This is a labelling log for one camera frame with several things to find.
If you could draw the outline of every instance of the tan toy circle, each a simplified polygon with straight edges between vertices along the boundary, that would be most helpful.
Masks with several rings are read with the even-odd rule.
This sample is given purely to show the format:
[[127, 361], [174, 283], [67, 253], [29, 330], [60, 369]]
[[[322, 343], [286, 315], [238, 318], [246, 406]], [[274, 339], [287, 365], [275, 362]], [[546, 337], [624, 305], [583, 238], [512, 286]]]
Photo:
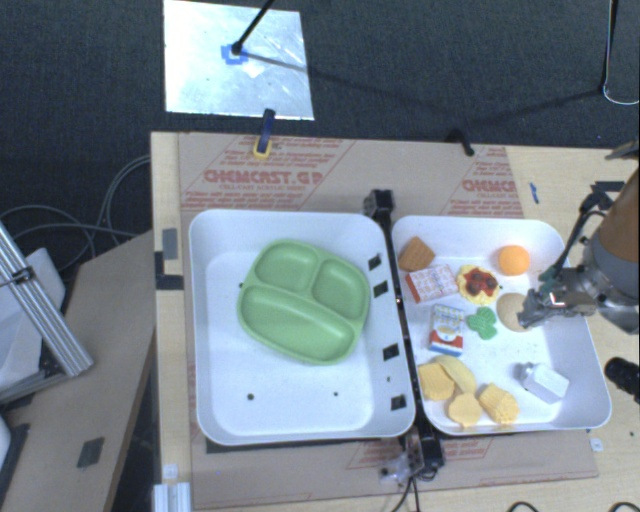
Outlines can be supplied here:
[[525, 329], [518, 322], [518, 313], [522, 311], [522, 303], [525, 298], [521, 293], [505, 293], [498, 299], [498, 303], [496, 304], [498, 318], [507, 329], [513, 332], [526, 332], [530, 330]]

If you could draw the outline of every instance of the toy cookie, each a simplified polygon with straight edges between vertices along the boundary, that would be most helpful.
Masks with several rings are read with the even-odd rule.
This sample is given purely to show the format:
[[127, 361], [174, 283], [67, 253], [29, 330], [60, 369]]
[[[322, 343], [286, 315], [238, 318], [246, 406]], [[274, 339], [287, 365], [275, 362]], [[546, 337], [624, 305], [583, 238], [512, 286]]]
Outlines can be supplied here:
[[431, 265], [436, 257], [431, 248], [420, 238], [414, 236], [402, 251], [398, 266], [406, 272], [415, 272]]
[[505, 293], [498, 299], [496, 310], [498, 318], [503, 325], [514, 332], [525, 332], [525, 329], [518, 322], [518, 313], [522, 311], [522, 304], [526, 297], [521, 293]]

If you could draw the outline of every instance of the orange ball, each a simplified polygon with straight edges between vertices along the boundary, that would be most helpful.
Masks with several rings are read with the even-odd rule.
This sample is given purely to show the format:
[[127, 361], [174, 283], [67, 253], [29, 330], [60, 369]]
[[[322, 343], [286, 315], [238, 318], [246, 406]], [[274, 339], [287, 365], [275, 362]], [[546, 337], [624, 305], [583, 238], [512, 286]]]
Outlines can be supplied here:
[[507, 245], [500, 250], [498, 255], [500, 270], [506, 276], [519, 276], [524, 274], [531, 264], [529, 251], [519, 245]]

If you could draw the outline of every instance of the red and white box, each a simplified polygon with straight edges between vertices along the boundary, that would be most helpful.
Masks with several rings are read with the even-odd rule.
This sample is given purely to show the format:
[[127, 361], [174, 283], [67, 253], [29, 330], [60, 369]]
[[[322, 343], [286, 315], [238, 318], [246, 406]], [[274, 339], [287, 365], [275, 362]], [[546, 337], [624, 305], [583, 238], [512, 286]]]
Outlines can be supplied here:
[[435, 265], [411, 272], [406, 275], [405, 279], [411, 295], [417, 303], [458, 292], [458, 285], [449, 265]]

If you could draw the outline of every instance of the white tray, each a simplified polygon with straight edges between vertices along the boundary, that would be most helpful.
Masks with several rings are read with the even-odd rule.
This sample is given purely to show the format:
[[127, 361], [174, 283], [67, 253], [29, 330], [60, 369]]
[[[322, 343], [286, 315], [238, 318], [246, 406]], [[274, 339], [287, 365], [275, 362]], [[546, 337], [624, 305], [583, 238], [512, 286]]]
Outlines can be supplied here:
[[[433, 264], [449, 265], [454, 275], [465, 264], [493, 271], [503, 287], [501, 294], [526, 295], [529, 288], [537, 289], [538, 275], [555, 262], [564, 247], [562, 238], [551, 226], [534, 220], [403, 217], [393, 228], [398, 254], [413, 236], [419, 236], [434, 250]], [[526, 274], [506, 277], [498, 271], [497, 253], [504, 245], [522, 245], [529, 250], [531, 267]], [[420, 365], [438, 355], [426, 348], [431, 306], [445, 304], [466, 314], [475, 313], [477, 306], [457, 293], [416, 304], [405, 275], [400, 271], [414, 356]], [[495, 303], [490, 307], [495, 311]], [[518, 420], [511, 427], [503, 427], [483, 414], [476, 427], [463, 429], [447, 417], [447, 402], [423, 400], [427, 417], [436, 428], [451, 435], [474, 435], [595, 428], [608, 421], [611, 400], [584, 318], [555, 318], [526, 333], [514, 333], [499, 320], [496, 327], [498, 335], [486, 341], [467, 328], [460, 360], [473, 371], [480, 389], [493, 382], [516, 397], [521, 409]], [[562, 401], [548, 405], [522, 387], [517, 373], [519, 365], [528, 362], [546, 363], [570, 380]]]
[[[353, 263], [371, 288], [353, 353], [331, 366], [292, 359], [240, 326], [240, 283], [269, 243], [290, 238]], [[395, 437], [415, 416], [407, 358], [379, 226], [356, 214], [210, 210], [189, 230], [196, 356], [196, 410], [203, 432], [223, 445]], [[369, 260], [381, 264], [369, 270]], [[385, 361], [383, 349], [396, 345]], [[398, 402], [404, 406], [395, 408]]]

